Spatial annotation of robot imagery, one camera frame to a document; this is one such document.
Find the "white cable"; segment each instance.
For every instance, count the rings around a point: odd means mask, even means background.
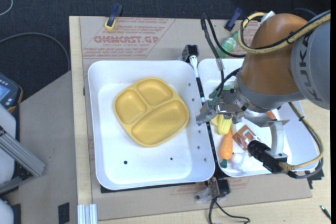
[[[14,1],[10,0],[10,7],[6,11],[0,13],[0,16],[5,15],[7,12],[10,11],[12,9],[12,7],[13,7],[13,3],[14,3]]]

